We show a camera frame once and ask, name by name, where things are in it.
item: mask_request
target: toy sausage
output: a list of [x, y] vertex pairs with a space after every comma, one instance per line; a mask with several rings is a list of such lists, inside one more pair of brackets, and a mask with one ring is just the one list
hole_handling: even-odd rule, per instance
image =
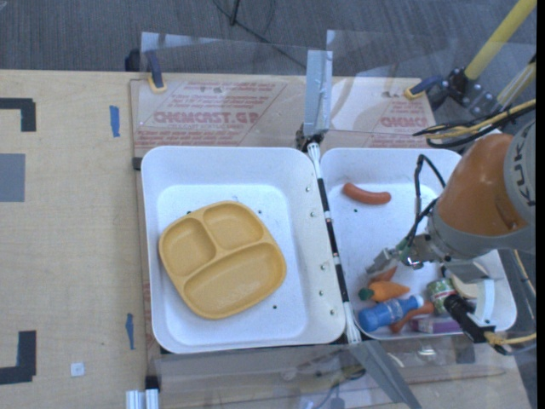
[[367, 205], [385, 205], [392, 199], [392, 194], [388, 191], [373, 193], [371, 191], [365, 191], [353, 183], [345, 183], [345, 185], [342, 187], [342, 191], [350, 199], [357, 200], [358, 202], [365, 203]]

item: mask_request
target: blue tape piece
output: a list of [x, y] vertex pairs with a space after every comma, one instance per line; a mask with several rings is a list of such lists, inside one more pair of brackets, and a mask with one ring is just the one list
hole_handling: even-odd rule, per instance
[[135, 326], [133, 325], [133, 315], [127, 314], [127, 320], [125, 321], [125, 329], [127, 329], [127, 335], [129, 336], [130, 349], [135, 349]]
[[119, 134], [119, 108], [117, 106], [110, 106], [110, 125], [113, 137], [118, 138], [121, 136]]

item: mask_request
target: black corner marker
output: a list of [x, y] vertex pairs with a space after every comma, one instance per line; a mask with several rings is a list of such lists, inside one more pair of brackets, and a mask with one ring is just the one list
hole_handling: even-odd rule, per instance
[[31, 382], [36, 376], [36, 331], [20, 331], [15, 366], [0, 368], [0, 385]]
[[36, 103], [32, 99], [0, 98], [0, 109], [19, 109], [20, 131], [36, 131]]

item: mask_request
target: blue bottle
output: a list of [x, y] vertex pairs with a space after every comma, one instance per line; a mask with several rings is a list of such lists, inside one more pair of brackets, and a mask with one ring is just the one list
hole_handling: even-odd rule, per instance
[[366, 331], [375, 331], [383, 325], [390, 325], [401, 320], [407, 312], [417, 309], [424, 304], [424, 298], [419, 295], [409, 298], [392, 298], [385, 302], [380, 302], [372, 308], [366, 308], [359, 311], [358, 318], [361, 328]]

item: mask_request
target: wooden table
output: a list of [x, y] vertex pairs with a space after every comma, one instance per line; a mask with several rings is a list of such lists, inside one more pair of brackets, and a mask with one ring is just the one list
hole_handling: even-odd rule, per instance
[[[36, 103], [35, 131], [21, 131], [19, 110], [0, 109], [0, 154], [24, 155], [25, 181], [24, 201], [0, 199], [0, 377], [2, 369], [18, 366], [20, 332], [36, 332], [37, 350], [36, 370], [26, 371], [30, 380], [0, 384], [0, 407], [124, 407], [127, 390], [144, 389], [129, 94], [136, 76], [0, 71], [0, 97]], [[411, 386], [424, 407], [454, 408], [464, 401], [529, 407], [514, 361], [483, 346], [478, 355], [479, 363], [501, 368], [501, 374]], [[83, 375], [72, 375], [71, 367], [81, 364]], [[414, 375], [411, 382], [410, 371], [404, 375], [419, 383]]]

